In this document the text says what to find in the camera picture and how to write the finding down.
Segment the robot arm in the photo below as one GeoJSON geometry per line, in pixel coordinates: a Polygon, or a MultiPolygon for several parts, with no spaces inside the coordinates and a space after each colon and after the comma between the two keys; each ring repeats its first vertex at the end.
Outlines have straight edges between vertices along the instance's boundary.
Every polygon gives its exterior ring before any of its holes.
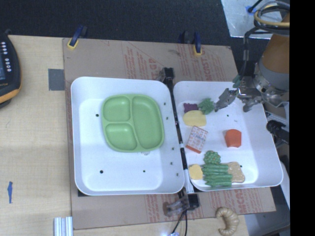
{"type": "MultiPolygon", "coordinates": [[[[289,22],[288,13],[282,23],[289,22]]],[[[253,105],[268,103],[283,106],[289,92],[289,36],[273,34],[252,76],[238,76],[236,90],[228,88],[215,104],[215,111],[227,107],[235,98],[245,104],[244,112],[253,105]]]]}

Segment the black carpet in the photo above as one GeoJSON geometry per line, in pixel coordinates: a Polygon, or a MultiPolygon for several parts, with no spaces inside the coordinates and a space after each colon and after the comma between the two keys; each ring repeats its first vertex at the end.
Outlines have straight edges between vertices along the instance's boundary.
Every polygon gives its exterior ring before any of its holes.
{"type": "MultiPolygon", "coordinates": [[[[238,64],[243,38],[232,38],[221,0],[0,0],[0,30],[14,35],[72,37],[79,24],[87,38],[177,43],[183,31],[191,40],[231,46],[238,64]]],[[[250,40],[256,62],[268,40],[250,40]]]]}

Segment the white tray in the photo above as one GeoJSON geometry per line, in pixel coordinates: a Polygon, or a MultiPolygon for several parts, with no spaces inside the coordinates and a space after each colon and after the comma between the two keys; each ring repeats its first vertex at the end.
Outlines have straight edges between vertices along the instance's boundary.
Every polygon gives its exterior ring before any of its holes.
{"type": "Polygon", "coordinates": [[[184,185],[169,89],[150,80],[80,77],[71,85],[75,183],[87,195],[165,194],[184,185]],[[149,152],[118,152],[106,143],[103,101],[117,94],[145,94],[159,105],[164,142],[149,152]]]}
{"type": "MultiPolygon", "coordinates": [[[[200,103],[206,98],[214,102],[226,88],[233,89],[230,82],[178,82],[174,86],[174,97],[183,143],[186,144],[191,127],[183,121],[184,103],[200,103]]],[[[243,189],[277,186],[281,183],[283,172],[272,135],[266,129],[267,118],[262,104],[252,107],[249,112],[243,112],[243,103],[235,99],[231,105],[212,111],[206,115],[207,124],[202,129],[208,131],[203,151],[198,154],[185,149],[188,165],[204,164],[206,151],[213,150],[221,156],[221,163],[238,162],[242,165],[245,175],[243,183],[233,183],[231,187],[210,187],[204,180],[191,180],[201,191],[243,189]],[[239,148],[227,147],[224,132],[228,129],[238,129],[242,132],[242,145],[239,148]]]]}

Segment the plastic broccoli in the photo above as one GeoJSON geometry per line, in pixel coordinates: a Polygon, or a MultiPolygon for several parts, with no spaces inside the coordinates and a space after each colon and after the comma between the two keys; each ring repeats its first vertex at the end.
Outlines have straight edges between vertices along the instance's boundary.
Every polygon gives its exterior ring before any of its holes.
{"type": "Polygon", "coordinates": [[[215,107],[213,101],[210,98],[203,100],[198,104],[198,108],[203,112],[203,114],[209,114],[215,107]]]}
{"type": "Polygon", "coordinates": [[[206,164],[219,164],[221,162],[221,156],[213,150],[208,150],[205,153],[203,161],[206,164]]]}

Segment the blue clamp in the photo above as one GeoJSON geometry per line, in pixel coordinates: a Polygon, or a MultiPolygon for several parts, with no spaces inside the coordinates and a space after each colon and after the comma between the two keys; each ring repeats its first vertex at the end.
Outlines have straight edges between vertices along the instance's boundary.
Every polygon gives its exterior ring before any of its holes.
{"type": "Polygon", "coordinates": [[[201,51],[201,39],[200,39],[200,35],[198,32],[195,32],[194,35],[193,35],[194,39],[192,41],[192,43],[194,44],[194,53],[196,55],[201,55],[202,54],[202,51],[201,51]]]}
{"type": "MultiPolygon", "coordinates": [[[[192,41],[193,46],[193,52],[195,55],[201,55],[201,39],[198,32],[195,32],[193,35],[194,39],[192,41]]],[[[188,31],[184,31],[182,34],[179,35],[177,42],[180,44],[190,44],[190,41],[187,40],[188,38],[188,31]]]]}
{"type": "Polygon", "coordinates": [[[73,37],[68,41],[67,47],[69,49],[71,49],[71,50],[74,50],[77,47],[78,43],[79,43],[78,38],[86,37],[87,29],[88,28],[86,26],[79,25],[77,30],[75,31],[73,37]]]}

